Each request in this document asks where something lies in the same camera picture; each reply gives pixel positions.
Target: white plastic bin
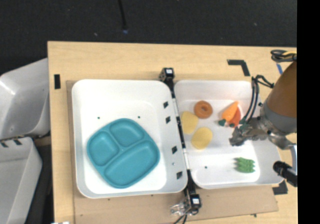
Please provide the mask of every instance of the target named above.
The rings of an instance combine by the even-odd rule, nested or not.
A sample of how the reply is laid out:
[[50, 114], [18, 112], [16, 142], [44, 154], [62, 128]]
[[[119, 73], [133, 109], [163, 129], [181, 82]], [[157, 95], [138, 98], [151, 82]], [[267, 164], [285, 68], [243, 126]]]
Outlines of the white plastic bin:
[[25, 223], [41, 168], [30, 137], [0, 144], [0, 224]]
[[50, 130], [48, 59], [0, 77], [0, 139]]
[[[72, 101], [76, 183], [83, 195], [105, 198], [174, 193], [185, 188], [187, 169], [175, 107], [165, 84], [159, 81], [81, 80], [72, 88]], [[90, 162], [86, 150], [91, 135], [121, 118], [134, 120], [142, 126], [160, 151], [156, 168], [125, 189], [109, 185]]]
[[[222, 112], [234, 101], [239, 102], [241, 116], [247, 112], [251, 97], [251, 84], [246, 81], [205, 81], [182, 80], [174, 87], [180, 115], [184, 111], [194, 111], [194, 105], [201, 100], [211, 104], [213, 114], [207, 119], [199, 119], [195, 131], [208, 127], [213, 139], [204, 150], [191, 144], [193, 134], [184, 135], [191, 175], [194, 182], [203, 189], [271, 185], [280, 183], [283, 178], [273, 170], [273, 164], [280, 160], [277, 147], [269, 140], [246, 141], [242, 146], [231, 146], [233, 128], [218, 124]], [[254, 116], [258, 116], [257, 106]], [[253, 173], [236, 170], [236, 158], [243, 157], [255, 161]]]

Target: wooden board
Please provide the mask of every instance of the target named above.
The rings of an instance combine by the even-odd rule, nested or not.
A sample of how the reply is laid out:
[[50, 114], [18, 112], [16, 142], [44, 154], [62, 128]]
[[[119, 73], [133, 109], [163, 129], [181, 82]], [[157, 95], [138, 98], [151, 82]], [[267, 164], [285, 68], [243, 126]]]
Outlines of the wooden board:
[[[49, 42], [49, 81], [51, 108], [51, 139], [53, 168], [54, 217], [56, 222], [71, 223], [171, 223], [169, 206], [183, 195], [134, 196], [117, 199], [90, 200], [74, 186], [72, 173], [72, 146], [68, 117], [67, 81], [94, 79], [157, 79], [163, 67], [173, 67], [176, 80], [247, 80], [240, 66], [228, 65], [227, 59], [246, 61], [252, 76], [264, 75], [276, 81], [280, 74], [271, 61], [270, 47], [230, 47], [161, 44], [125, 44], [90, 42]], [[55, 89], [55, 75], [60, 76], [60, 88]], [[265, 99], [270, 90], [261, 88]], [[290, 163], [290, 153], [281, 152]], [[198, 215], [188, 218], [205, 220], [229, 216], [269, 213], [265, 223], [296, 223], [298, 221], [297, 189], [289, 188], [288, 195], [274, 197], [271, 186], [199, 190], [203, 208]], [[219, 223], [226, 219], [198, 221]], [[253, 223], [251, 216], [233, 217], [233, 222]]]

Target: black cable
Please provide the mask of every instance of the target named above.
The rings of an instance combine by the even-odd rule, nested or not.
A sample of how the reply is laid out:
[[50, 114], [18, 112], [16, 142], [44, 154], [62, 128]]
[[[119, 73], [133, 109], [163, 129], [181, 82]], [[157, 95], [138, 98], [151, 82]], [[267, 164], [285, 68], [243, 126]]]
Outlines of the black cable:
[[186, 223], [186, 220], [187, 220], [187, 215], [185, 215], [185, 217], [184, 217], [184, 220], [183, 220], [182, 224], [185, 224], [185, 223]]
[[179, 221], [181, 221], [181, 219], [184, 217], [183, 223], [186, 222], [187, 219], [187, 213], [185, 213], [184, 215], [182, 215], [179, 219], [177, 219], [177, 221], [174, 224], [177, 224]]
[[249, 123], [250, 122], [250, 120], [251, 120], [251, 118], [253, 117], [253, 115], [254, 115], [254, 112], [255, 112], [255, 110], [256, 110], [256, 107], [257, 107], [257, 104], [258, 104], [258, 96], [259, 96], [259, 85], [258, 85], [258, 83], [257, 83], [257, 81], [255, 81], [255, 88], [256, 88], [256, 90], [255, 90], [255, 102], [254, 102], [254, 105], [253, 105], [253, 109], [252, 109], [252, 112], [251, 112], [251, 115], [250, 115], [250, 117], [248, 118], [248, 120], [246, 121], [247, 123]]
[[250, 113], [250, 111], [251, 111], [251, 108], [252, 108], [252, 105], [253, 105], [253, 101], [254, 101], [254, 98], [255, 98], [255, 84], [253, 84], [252, 85], [252, 96], [251, 96], [251, 101], [250, 101], [250, 106], [249, 106], [249, 109], [248, 109], [248, 111], [246, 112], [246, 114], [245, 114], [245, 116], [244, 116], [244, 118], [246, 119], [247, 118], [247, 116], [249, 115], [249, 113]]
[[270, 82], [267, 81], [267, 79], [266, 79], [264, 76], [262, 76], [262, 75], [257, 75], [257, 76], [255, 77], [254, 81], [257, 82], [257, 83], [260, 83], [260, 84], [262, 84], [262, 85], [264, 85], [264, 86], [267, 86], [267, 87], [269, 87], [269, 88], [273, 88], [273, 87], [275, 86], [274, 83], [270, 83]]
[[127, 26], [127, 21], [125, 18], [126, 16], [125, 16], [124, 7], [122, 5], [122, 0], [118, 0], [118, 4], [119, 4], [119, 9], [120, 9], [121, 18], [122, 18], [122, 29], [123, 29], [123, 31], [127, 31], [128, 26]]
[[297, 61], [297, 53], [281, 49], [271, 51], [271, 59], [275, 62], [292, 62]]
[[192, 215], [194, 216], [194, 215], [197, 215], [199, 213], [199, 209], [195, 209], [195, 210], [193, 210], [192, 211]]

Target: blue divided plate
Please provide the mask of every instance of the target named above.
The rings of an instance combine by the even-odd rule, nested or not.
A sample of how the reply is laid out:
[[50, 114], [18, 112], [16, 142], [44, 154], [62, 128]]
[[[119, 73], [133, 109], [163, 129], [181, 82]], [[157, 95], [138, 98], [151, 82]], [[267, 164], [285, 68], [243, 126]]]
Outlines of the blue divided plate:
[[118, 119], [99, 129], [86, 146], [101, 176], [124, 189], [147, 176], [159, 163], [160, 151], [150, 135], [134, 120]]

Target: donut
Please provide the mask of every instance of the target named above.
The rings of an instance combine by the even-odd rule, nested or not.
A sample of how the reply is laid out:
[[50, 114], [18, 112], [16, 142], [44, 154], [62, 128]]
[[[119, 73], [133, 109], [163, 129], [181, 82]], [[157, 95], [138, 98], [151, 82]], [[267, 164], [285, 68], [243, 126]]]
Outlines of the donut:
[[208, 118], [213, 113], [212, 106], [206, 101], [197, 102], [193, 111], [199, 118]]

